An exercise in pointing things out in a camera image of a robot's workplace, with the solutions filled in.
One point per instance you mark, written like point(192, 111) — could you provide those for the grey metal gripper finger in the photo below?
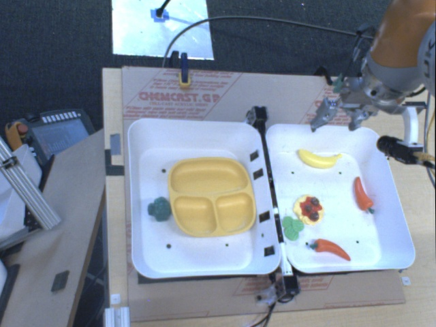
point(323, 114)
point(357, 118)

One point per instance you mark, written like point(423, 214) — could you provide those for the black cylinder on white bracket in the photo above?
point(402, 138)

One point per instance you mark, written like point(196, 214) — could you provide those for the yellow banana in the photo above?
point(318, 159)

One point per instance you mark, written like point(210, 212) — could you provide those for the yellow divided plate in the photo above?
point(211, 196)

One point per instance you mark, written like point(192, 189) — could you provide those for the orange carrot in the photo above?
point(332, 249)

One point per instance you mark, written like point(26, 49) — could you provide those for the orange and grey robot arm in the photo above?
point(398, 32)

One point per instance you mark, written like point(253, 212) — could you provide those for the dark green broccoli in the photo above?
point(159, 208)

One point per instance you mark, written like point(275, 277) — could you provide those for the white plastic tray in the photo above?
point(204, 250)
point(340, 196)

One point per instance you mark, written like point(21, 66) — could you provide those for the brown cardboard board red print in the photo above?
point(218, 90)

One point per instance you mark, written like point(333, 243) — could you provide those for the thin black and white rod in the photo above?
point(271, 182)

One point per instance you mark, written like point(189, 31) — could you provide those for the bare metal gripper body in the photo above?
point(366, 97)

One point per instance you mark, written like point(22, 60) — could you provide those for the light green lettuce leaf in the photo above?
point(292, 228)

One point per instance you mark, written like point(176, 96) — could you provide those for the yellow pizza with red toppings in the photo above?
point(309, 210)

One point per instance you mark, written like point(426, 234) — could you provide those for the red chili pepper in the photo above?
point(362, 194)

